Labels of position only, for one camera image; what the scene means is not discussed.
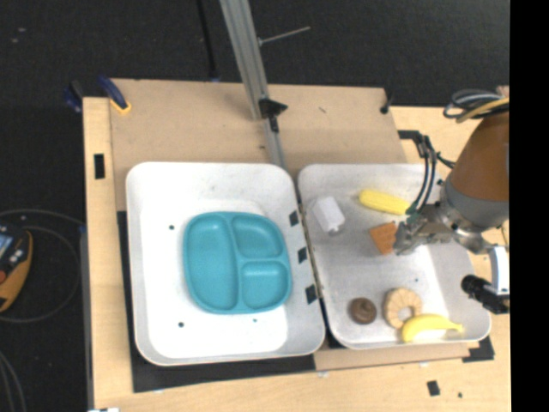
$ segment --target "blue plate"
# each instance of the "blue plate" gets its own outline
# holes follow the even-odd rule
[[[292,290],[292,272],[280,229],[243,212],[194,217],[184,233],[184,273],[190,295],[204,310],[272,310]]]

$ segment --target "wooden table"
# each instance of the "wooden table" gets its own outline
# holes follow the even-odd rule
[[[510,316],[492,316],[494,360],[464,363],[478,343],[424,349],[416,356],[390,351],[319,354],[322,371],[229,380],[135,393],[126,324],[117,211],[124,209],[125,173],[142,160],[268,161],[261,127],[247,119],[240,84],[116,80],[132,111],[106,99],[84,100],[87,245],[91,323],[90,408],[126,411],[282,410],[510,410]],[[393,107],[382,115],[384,91],[369,88],[271,86],[290,108],[280,117],[288,171],[314,162],[419,161],[396,130],[419,130],[450,160],[476,126],[443,118],[441,108]],[[101,155],[105,175],[96,171]],[[441,167],[439,172],[446,175]],[[508,228],[486,237],[504,243]],[[485,256],[472,257],[490,278]],[[353,367],[326,371],[326,368]],[[428,382],[440,395],[432,396]]]

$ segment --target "black cable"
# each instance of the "black cable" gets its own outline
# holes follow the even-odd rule
[[[58,312],[60,312],[61,310],[63,310],[70,303],[72,298],[75,296],[76,291],[78,290],[78,286],[80,285],[80,276],[81,276],[81,274],[80,274],[80,270],[81,270],[80,259],[78,258],[78,254],[76,253],[75,248],[70,244],[70,242],[63,235],[61,235],[60,233],[57,233],[53,230],[46,229],[44,227],[39,227],[39,226],[23,226],[22,228],[26,229],[26,230],[30,230],[30,231],[38,231],[38,232],[48,233],[50,235],[53,235],[57,239],[61,240],[69,248],[70,253],[72,254],[73,258],[75,259],[76,272],[77,273],[76,273],[75,282],[73,283],[73,286],[72,286],[72,288],[69,292],[69,295],[63,300],[63,302],[60,305],[58,305],[56,308],[54,308],[53,310],[51,310],[49,312],[46,312],[46,313],[41,314],[39,316],[34,316],[32,318],[11,318],[11,317],[7,317],[7,316],[0,316],[0,322],[7,322],[7,323],[11,323],[11,324],[30,324],[32,322],[39,322],[41,320],[46,320],[46,319],[52,317],[53,315],[55,315]]]
[[[6,391],[6,397],[8,398],[9,410],[11,412],[15,412],[14,398],[11,395],[11,387],[9,386],[8,374],[6,373],[6,370],[3,367],[2,360],[0,360],[0,375],[2,375],[2,381],[3,381],[4,389]]]
[[[421,212],[421,210],[425,207],[427,201],[429,200],[429,196],[431,195],[432,187],[435,183],[435,177],[437,173],[437,156],[435,154],[435,149],[431,145],[431,139],[428,136],[425,136],[425,144],[427,145],[427,152],[429,153],[429,157],[431,159],[431,178],[429,179],[429,186],[427,187],[427,192],[425,193],[423,203],[421,204],[421,206],[418,207],[418,212]]]
[[[465,113],[471,112],[475,108],[486,105],[489,102],[493,102],[494,100],[500,100],[503,98],[503,96],[501,94],[496,94],[486,90],[466,88],[464,90],[459,90],[455,92],[451,95],[450,98],[451,101],[444,108],[443,115],[449,119],[457,119]],[[494,107],[488,113],[483,112],[482,114],[475,115],[472,118],[484,118],[487,114],[492,114],[495,111],[505,111],[506,107],[509,108],[508,106]],[[451,110],[456,108],[461,109],[461,111],[458,113],[450,113]]]
[[[445,166],[447,166],[448,168],[450,169],[454,169],[454,166],[455,166],[455,162],[454,161],[449,161],[448,159],[444,159],[441,155],[440,155],[440,151],[438,151],[437,153],[437,159],[439,161],[441,161]]]
[[[21,382],[19,381],[19,378],[17,377],[17,373],[15,372],[14,368],[11,366],[9,360],[2,353],[2,351],[0,351],[0,366],[1,365],[4,365],[6,369],[8,369],[11,378],[14,380],[15,387],[17,388],[17,394],[19,396],[19,399],[21,400],[21,410],[23,412],[27,412],[27,402],[25,401],[25,395],[23,394]]]
[[[57,218],[61,218],[66,221],[70,221],[72,223],[78,224],[80,226],[86,226],[83,221],[80,221],[76,218],[73,218],[71,216],[60,214],[59,212],[54,212],[52,210],[43,210],[43,209],[12,209],[12,210],[4,210],[4,212],[0,212],[0,218],[6,215],[13,215],[13,214],[39,214],[39,215],[49,215],[49,216],[56,216]]]
[[[206,20],[206,12],[204,11],[204,4],[202,0],[196,0],[196,9],[198,11],[198,18],[200,19],[200,26],[202,28],[202,35],[204,35],[204,45],[206,46],[206,53],[208,55],[208,76],[212,81],[219,81],[220,74],[215,64],[214,49],[212,47],[212,41],[209,36],[208,21]]]
[[[413,200],[410,207],[407,209],[407,214],[413,214],[417,208],[419,201],[421,200],[421,197],[423,196],[425,192],[425,188],[427,187],[427,181],[429,179],[429,149],[425,146],[425,137],[421,134],[418,136],[418,141],[416,142],[418,151],[420,152],[420,156],[425,161],[425,170],[423,174],[423,183],[421,184],[421,189],[419,190],[418,196]]]

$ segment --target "yellow banana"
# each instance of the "yellow banana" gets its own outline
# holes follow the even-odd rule
[[[380,191],[364,189],[359,193],[359,201],[374,210],[389,212],[395,215],[404,215],[410,207],[410,203],[399,197],[394,197]]]
[[[455,324],[440,314],[420,314],[404,322],[402,326],[402,340],[411,342],[413,338],[425,330],[458,330],[463,331],[462,324]]]

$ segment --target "white tray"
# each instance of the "white tray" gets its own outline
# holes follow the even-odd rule
[[[126,179],[130,275],[136,345],[157,365],[187,365],[311,354],[325,328],[294,185],[267,164],[147,162]],[[205,312],[184,282],[183,235],[189,220],[210,211],[250,212],[272,220],[287,244],[293,289],[284,305],[255,314]]]
[[[419,192],[424,166],[411,164],[311,165],[299,174],[299,192],[319,284],[322,285],[330,331],[354,349],[414,346],[417,343],[473,342],[490,331],[491,318],[479,302],[461,289],[462,278],[474,269],[467,251],[457,243],[423,245],[406,256],[382,256],[368,230],[405,216],[367,209],[359,203],[363,189],[373,189],[408,200]],[[332,196],[345,216],[340,233],[325,233],[311,207],[320,197]],[[435,185],[431,200],[439,197]],[[464,326],[463,334],[434,331],[422,341],[402,344],[396,329],[383,319],[383,299],[391,288],[405,287],[423,301],[423,312],[449,317]],[[372,324],[353,322],[349,302],[366,297],[377,307]]]

